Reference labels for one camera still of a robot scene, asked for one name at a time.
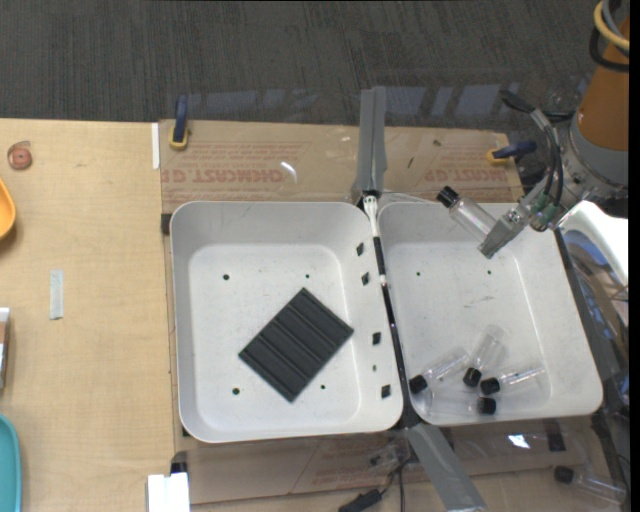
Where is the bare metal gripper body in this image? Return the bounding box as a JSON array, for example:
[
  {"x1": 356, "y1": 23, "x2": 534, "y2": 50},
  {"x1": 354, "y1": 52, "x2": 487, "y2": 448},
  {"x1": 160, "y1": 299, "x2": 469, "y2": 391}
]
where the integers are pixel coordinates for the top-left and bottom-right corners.
[{"x1": 504, "y1": 167, "x2": 627, "y2": 232}]

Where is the clear bottle with black cap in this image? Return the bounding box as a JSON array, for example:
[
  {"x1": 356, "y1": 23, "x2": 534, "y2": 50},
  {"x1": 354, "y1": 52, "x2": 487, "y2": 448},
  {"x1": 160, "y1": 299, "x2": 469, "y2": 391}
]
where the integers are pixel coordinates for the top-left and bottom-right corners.
[
  {"x1": 423, "y1": 390, "x2": 498, "y2": 420},
  {"x1": 408, "y1": 346, "x2": 472, "y2": 395},
  {"x1": 436, "y1": 185, "x2": 499, "y2": 239},
  {"x1": 553, "y1": 464, "x2": 628, "y2": 506},
  {"x1": 462, "y1": 324, "x2": 509, "y2": 389},
  {"x1": 479, "y1": 360, "x2": 550, "y2": 396},
  {"x1": 368, "y1": 443, "x2": 407, "y2": 469}
]

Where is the white plastic tray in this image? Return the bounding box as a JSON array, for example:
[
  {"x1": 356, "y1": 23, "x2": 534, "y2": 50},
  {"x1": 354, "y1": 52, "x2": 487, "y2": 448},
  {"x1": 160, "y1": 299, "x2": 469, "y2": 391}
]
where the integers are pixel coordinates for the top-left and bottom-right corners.
[
  {"x1": 168, "y1": 200, "x2": 405, "y2": 445},
  {"x1": 376, "y1": 200, "x2": 605, "y2": 428}
]

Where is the brown cardboard board, red print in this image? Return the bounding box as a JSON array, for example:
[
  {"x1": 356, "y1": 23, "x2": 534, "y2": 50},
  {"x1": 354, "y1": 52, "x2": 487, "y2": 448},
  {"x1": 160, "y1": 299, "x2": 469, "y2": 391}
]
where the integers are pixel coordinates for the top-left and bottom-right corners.
[{"x1": 158, "y1": 118, "x2": 587, "y2": 506}]

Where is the black ribbed mat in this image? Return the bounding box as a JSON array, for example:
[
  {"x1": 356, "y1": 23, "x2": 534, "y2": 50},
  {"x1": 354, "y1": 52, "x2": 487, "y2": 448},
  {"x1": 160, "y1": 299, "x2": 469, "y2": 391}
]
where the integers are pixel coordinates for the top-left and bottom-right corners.
[{"x1": 237, "y1": 286, "x2": 356, "y2": 405}]

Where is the orange plate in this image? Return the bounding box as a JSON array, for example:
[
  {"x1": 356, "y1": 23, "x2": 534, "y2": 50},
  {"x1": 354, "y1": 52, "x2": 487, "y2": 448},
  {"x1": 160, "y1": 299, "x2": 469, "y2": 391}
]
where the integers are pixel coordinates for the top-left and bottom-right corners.
[{"x1": 0, "y1": 177, "x2": 17, "y2": 241}]

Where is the teal plate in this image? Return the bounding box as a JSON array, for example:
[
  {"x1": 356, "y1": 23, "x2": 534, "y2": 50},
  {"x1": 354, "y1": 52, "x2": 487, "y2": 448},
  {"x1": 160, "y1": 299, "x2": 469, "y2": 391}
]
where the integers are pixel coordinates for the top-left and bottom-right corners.
[{"x1": 0, "y1": 413, "x2": 23, "y2": 512}]

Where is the black block with thin wires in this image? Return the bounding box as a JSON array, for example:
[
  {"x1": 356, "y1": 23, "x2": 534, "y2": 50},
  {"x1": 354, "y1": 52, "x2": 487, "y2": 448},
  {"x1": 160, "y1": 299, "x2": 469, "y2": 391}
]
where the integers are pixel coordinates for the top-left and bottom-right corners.
[{"x1": 338, "y1": 488, "x2": 384, "y2": 512}]

